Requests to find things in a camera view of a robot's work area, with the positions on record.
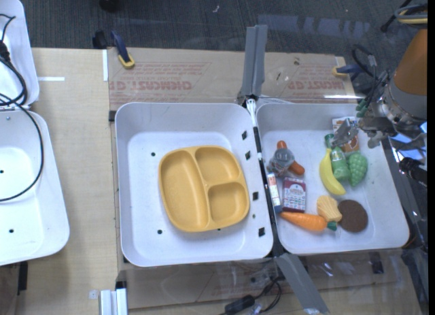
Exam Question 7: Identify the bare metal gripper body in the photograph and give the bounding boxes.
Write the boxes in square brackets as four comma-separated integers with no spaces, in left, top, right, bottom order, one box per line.
[358,101,425,139]

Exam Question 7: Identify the green plastic bottle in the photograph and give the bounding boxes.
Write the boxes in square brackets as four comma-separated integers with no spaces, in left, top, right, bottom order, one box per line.
[324,133,351,182]

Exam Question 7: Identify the green grapes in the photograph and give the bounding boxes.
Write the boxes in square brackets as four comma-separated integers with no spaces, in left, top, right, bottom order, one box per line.
[347,152,369,188]

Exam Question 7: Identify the yellow banana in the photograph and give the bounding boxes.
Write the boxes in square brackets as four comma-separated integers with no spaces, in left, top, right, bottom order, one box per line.
[318,147,347,197]

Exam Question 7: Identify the orange sausage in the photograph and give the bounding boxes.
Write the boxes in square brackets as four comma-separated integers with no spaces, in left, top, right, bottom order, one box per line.
[276,139,306,176]

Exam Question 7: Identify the grey crumpled plastic packet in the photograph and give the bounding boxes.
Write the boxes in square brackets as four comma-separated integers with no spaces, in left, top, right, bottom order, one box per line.
[267,148,296,178]

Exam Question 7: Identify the yellow shell-shaped bread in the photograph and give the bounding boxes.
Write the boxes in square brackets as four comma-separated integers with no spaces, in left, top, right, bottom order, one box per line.
[316,195,343,224]

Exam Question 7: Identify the red carton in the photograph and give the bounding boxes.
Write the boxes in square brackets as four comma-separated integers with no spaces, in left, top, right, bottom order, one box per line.
[281,176,307,214]

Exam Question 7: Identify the white plastic tray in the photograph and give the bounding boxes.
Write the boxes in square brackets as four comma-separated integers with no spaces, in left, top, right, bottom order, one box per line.
[0,108,71,267]
[254,102,411,256]
[0,0,41,111]
[114,101,275,268]

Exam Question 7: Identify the brown round biscuit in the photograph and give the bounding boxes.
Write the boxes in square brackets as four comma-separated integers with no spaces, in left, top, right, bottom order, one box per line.
[336,199,369,233]

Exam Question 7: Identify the thin black and white rod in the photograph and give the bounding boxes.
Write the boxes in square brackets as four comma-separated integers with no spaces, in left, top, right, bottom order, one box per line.
[245,99,283,257]

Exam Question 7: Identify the small white and orange carton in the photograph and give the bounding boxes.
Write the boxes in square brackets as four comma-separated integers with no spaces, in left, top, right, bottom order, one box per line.
[266,172,283,214]

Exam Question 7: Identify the orange carrot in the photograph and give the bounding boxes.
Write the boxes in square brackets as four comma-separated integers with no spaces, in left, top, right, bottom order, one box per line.
[279,210,338,233]

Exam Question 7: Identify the yellow divided plate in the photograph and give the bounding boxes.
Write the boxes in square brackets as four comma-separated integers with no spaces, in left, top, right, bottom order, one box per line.
[158,145,251,233]

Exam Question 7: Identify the brown cardboard board red print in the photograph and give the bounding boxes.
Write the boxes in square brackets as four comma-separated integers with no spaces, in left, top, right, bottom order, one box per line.
[106,46,411,310]

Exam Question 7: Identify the black cylinder on white bracket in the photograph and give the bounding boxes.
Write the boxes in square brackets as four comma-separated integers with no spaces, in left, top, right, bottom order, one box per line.
[398,156,428,187]

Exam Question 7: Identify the black block with thin wires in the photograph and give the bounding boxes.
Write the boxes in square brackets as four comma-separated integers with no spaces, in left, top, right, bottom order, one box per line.
[237,93,259,106]

